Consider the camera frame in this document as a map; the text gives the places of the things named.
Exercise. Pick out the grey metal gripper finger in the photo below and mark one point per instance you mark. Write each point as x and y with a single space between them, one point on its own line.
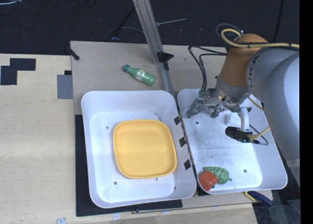
195 106
217 112

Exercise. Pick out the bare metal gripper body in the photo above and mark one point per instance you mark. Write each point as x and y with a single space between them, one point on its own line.
220 100

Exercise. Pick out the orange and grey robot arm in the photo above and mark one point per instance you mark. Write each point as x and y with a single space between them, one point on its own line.
274 83

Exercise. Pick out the white plastic tray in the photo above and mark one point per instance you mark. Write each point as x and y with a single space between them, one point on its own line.
97 144
220 144

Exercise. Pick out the green grapes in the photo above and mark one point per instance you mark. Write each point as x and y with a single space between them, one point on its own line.
221 174

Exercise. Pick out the green plastic bottle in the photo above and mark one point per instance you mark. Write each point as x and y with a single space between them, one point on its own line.
140 75

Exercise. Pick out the yellow plate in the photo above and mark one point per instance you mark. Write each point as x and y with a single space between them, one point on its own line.
144 148

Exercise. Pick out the red bell pepper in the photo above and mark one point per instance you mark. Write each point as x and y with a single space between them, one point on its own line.
207 181

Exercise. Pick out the pale wood board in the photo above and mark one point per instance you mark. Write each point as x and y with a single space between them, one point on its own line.
105 71

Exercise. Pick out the black cylinder on white bracket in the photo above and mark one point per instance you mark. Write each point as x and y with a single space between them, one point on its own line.
238 133

